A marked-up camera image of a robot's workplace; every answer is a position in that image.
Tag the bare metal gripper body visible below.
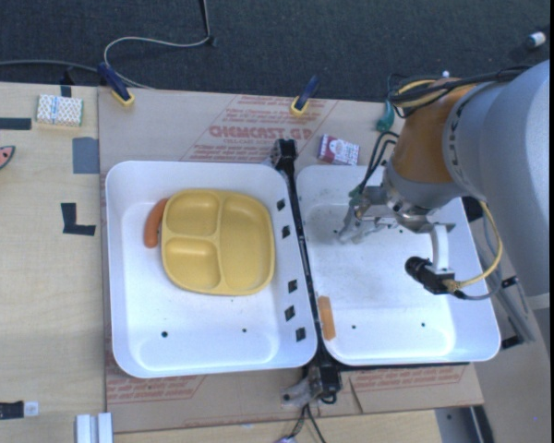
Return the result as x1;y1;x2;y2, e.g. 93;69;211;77
353;185;457;235

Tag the thin black and white rod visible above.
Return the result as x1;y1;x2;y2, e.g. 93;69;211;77
283;166;328;369

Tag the white plastic tray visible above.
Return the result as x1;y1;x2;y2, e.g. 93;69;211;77
104;160;319;379
295;163;502;367

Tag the red and white carton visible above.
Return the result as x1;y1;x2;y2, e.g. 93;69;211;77
316;134;362;167

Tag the orange flat stick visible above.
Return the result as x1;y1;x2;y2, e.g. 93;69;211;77
317;295;338;342

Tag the yellow divided plate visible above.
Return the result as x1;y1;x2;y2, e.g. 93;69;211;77
160;188;277;297

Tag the orange sausage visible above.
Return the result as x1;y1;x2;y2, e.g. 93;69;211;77
142;197;170;249

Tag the brown cardboard board red print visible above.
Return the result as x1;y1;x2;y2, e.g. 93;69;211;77
96;85;486;434

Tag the black cylinder on white bracket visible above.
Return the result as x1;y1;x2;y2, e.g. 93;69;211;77
404;222;458;296

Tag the black block with thin wires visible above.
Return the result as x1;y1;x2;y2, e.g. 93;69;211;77
270;138;299;172
303;364;343;404

